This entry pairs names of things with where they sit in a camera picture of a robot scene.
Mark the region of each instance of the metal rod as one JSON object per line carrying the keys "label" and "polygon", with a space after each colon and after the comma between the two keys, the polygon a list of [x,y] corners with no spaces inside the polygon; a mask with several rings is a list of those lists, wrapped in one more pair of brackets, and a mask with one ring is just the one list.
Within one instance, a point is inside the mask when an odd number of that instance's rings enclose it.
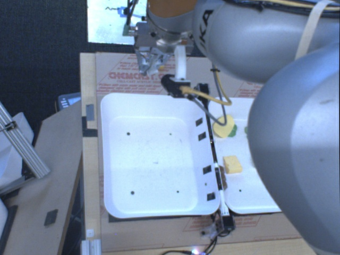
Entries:
{"label": "metal rod", "polygon": [[34,177],[28,178],[27,180],[25,179],[24,176],[18,178],[17,180],[13,181],[11,184],[9,184],[8,186],[2,188],[0,190],[0,196],[4,196],[10,192],[15,191],[16,189],[19,189],[21,186],[23,186],[24,184],[26,184],[27,182],[33,180]]}
{"label": "metal rod", "polygon": [[0,127],[4,130],[4,134],[13,147],[18,151],[34,176],[38,179],[46,176],[50,172],[50,169],[40,159],[34,147],[27,141],[21,130],[17,127],[10,130],[7,129],[6,126],[12,122],[13,119],[0,102]]}

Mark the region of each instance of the green object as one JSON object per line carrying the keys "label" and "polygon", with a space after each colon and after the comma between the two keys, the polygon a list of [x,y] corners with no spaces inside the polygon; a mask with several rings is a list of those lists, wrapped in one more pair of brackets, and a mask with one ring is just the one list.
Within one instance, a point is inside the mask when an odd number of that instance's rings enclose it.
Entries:
{"label": "green object", "polygon": [[236,135],[236,131],[237,131],[237,125],[235,124],[234,127],[233,127],[233,130],[228,135],[228,137],[234,137]]}

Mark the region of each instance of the white plastic tray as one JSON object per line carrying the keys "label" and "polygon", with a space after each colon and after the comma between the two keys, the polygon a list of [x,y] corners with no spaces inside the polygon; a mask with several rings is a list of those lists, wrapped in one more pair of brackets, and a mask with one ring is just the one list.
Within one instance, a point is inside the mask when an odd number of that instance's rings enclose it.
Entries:
{"label": "white plastic tray", "polygon": [[[224,156],[236,155],[243,167],[241,173],[225,174],[228,185],[224,192],[226,204],[238,214],[281,211],[268,193],[251,159],[245,127],[253,99],[232,98],[232,102],[232,106],[225,108],[226,114],[230,114],[237,125],[236,135],[225,139],[214,136],[218,163],[223,166]],[[223,115],[221,106],[214,102],[210,103],[209,110],[217,118]]]}
{"label": "white plastic tray", "polygon": [[[25,138],[32,143],[33,130],[23,113],[13,117]],[[0,189],[21,177],[22,157],[3,132],[0,132]]]}
{"label": "white plastic tray", "polygon": [[217,210],[214,162],[200,108],[171,96],[112,93],[101,101],[100,112],[104,203],[111,215],[209,215]]}

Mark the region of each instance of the black cable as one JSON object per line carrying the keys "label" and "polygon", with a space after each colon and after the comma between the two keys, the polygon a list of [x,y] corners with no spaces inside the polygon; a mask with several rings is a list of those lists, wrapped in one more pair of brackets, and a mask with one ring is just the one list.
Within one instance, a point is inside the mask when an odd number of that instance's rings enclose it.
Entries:
{"label": "black cable", "polygon": [[[300,15],[309,15],[311,12],[311,8],[303,8],[303,7],[294,7],[294,6],[285,6],[281,4],[276,4],[272,2],[265,2],[265,1],[251,1],[251,0],[224,0],[227,3],[235,4],[238,6],[244,6],[244,7],[250,7],[253,9],[258,9],[259,11],[262,11],[264,9],[272,9],[272,10],[278,10],[288,13],[295,13]],[[328,11],[324,10],[322,12],[321,17],[323,18],[335,18],[339,19],[339,11]]]}
{"label": "black cable", "polygon": [[213,250],[215,249],[215,246],[217,244],[217,238],[218,238],[218,235],[215,236],[215,238],[211,241],[211,243],[208,245],[208,247],[204,250],[204,253],[206,255],[210,255]]}
{"label": "black cable", "polygon": [[70,219],[70,224],[72,224],[72,223],[75,221],[75,219],[76,219],[76,218],[78,217],[78,215],[83,211],[83,209],[84,209],[84,205],[81,206],[81,208],[76,212],[76,214],[73,215],[73,216],[71,217],[71,219]]}
{"label": "black cable", "polygon": [[126,10],[127,10],[126,25],[127,26],[129,26],[130,23],[131,23],[131,18],[132,18],[132,15],[133,15],[134,8],[137,5],[137,2],[138,2],[138,0],[132,0],[131,2],[130,2],[130,0],[127,0],[127,8],[126,8]]}
{"label": "black cable", "polygon": [[170,254],[170,253],[180,253],[180,254],[186,254],[186,255],[192,254],[191,251],[186,251],[186,250],[168,250],[168,251],[162,253],[161,255]]}
{"label": "black cable", "polygon": [[127,10],[126,25],[129,25],[130,24],[130,20],[131,20],[131,17],[130,17],[130,7],[131,7],[131,2],[130,2],[130,0],[127,0],[127,6],[126,6],[126,10]]}

